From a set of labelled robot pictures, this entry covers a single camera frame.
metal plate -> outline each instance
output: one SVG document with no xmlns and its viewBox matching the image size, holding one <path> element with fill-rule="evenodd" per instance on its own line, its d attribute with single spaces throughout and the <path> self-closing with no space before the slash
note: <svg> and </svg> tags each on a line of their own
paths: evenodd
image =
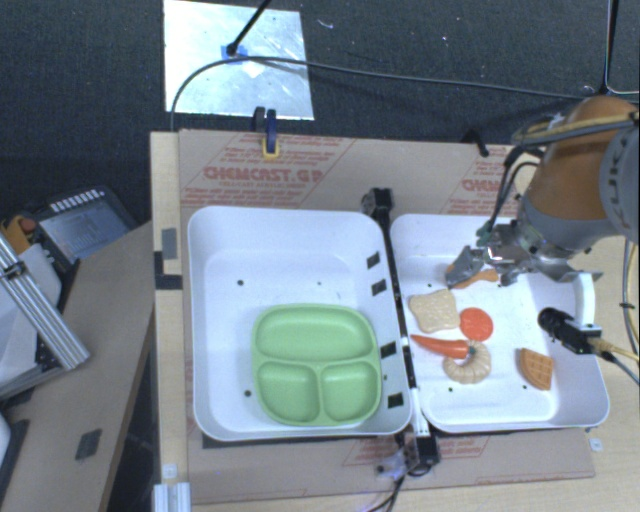
<svg viewBox="0 0 640 512">
<path fill-rule="evenodd" d="M 196 69 L 226 58 L 255 9 L 165 0 L 165 105 Z M 298 12 L 267 9 L 246 35 L 238 54 L 305 60 Z M 244 62 L 214 67 L 189 84 L 176 112 L 251 116 L 257 106 L 280 119 L 313 120 L 309 77 L 303 66 Z"/>
</svg>

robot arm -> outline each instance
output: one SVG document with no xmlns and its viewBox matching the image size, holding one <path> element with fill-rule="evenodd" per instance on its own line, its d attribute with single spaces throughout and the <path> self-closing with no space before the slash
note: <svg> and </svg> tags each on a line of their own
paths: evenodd
<svg viewBox="0 0 640 512">
<path fill-rule="evenodd" d="M 447 273 L 449 286 L 485 263 L 496 268 L 505 286 L 524 272 L 571 281 L 575 271 L 568 260 L 599 239 L 622 234 L 638 243 L 637 109 L 598 96 L 580 103 L 560 126 L 547 128 L 518 136 L 524 146 L 556 140 L 523 195 L 517 218 L 489 225 L 477 248 L 465 247 Z"/>
</svg>

toy donut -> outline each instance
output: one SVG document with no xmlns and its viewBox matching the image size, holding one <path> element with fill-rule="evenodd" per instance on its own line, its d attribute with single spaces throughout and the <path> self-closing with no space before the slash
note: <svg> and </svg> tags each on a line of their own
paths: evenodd
<svg viewBox="0 0 640 512">
<path fill-rule="evenodd" d="M 469 341 L 469 357 L 464 364 L 447 357 L 442 366 L 450 379 L 460 384 L 475 384 L 491 373 L 491 354 L 482 343 Z"/>
</svg>

green plate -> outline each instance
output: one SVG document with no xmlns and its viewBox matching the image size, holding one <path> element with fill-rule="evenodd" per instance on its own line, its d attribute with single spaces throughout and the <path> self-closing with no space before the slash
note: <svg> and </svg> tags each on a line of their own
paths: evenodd
<svg viewBox="0 0 640 512">
<path fill-rule="evenodd" d="M 272 307 L 254 324 L 251 356 L 260 405 L 280 423 L 360 423 L 378 408 L 378 345 L 371 325 L 354 309 Z"/>
</svg>

dark fabric background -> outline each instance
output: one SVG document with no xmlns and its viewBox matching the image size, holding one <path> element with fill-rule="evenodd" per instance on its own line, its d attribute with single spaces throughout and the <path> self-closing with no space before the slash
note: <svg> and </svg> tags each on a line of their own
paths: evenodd
<svg viewBox="0 0 640 512">
<path fill-rule="evenodd" d="M 310 60 L 576 95 L 601 83 L 605 0 L 274 0 L 271 8 L 300 11 Z M 618 88 L 638 88 L 639 13 L 638 2 L 621 0 Z M 0 218 L 96 184 L 113 188 L 137 220 L 150 217 L 149 132 L 168 129 L 163 45 L 160 0 L 0 4 Z M 575 103 L 324 71 L 311 71 L 310 82 L 316 120 L 282 122 L 281 131 L 457 141 L 475 128 L 503 143 L 532 117 Z M 177 125 L 245 130 L 249 121 L 179 115 Z"/>
</svg>

